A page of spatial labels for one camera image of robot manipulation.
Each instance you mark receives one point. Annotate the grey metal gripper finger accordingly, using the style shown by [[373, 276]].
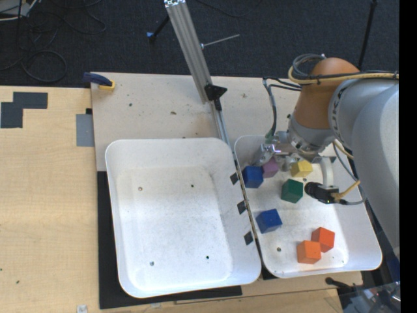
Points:
[[288, 162], [267, 152]]

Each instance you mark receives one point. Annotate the pink cube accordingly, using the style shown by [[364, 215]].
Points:
[[271, 169]]

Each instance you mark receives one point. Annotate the thin black and white rod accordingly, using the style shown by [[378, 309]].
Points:
[[224, 129]]

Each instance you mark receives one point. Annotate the green cube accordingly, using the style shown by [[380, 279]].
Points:
[[292, 191]]

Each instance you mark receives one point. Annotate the blue cube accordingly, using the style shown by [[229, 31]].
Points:
[[268, 221], [252, 176]]

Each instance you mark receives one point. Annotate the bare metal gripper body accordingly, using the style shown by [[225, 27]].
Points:
[[290, 145]]

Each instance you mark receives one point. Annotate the yellow cube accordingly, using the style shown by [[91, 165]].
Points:
[[301, 169]]

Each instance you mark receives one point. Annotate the white plastic tray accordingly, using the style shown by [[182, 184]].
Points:
[[306, 217], [176, 220]]

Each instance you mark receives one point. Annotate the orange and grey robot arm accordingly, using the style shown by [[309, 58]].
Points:
[[365, 122]]

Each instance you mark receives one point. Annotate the black cylinder on white bracket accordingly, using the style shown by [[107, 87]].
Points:
[[321, 192]]

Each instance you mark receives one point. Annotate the pale wood board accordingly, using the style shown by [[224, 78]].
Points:
[[156, 109]]

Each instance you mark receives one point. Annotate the orange cube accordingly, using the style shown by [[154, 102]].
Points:
[[324, 238], [308, 252]]

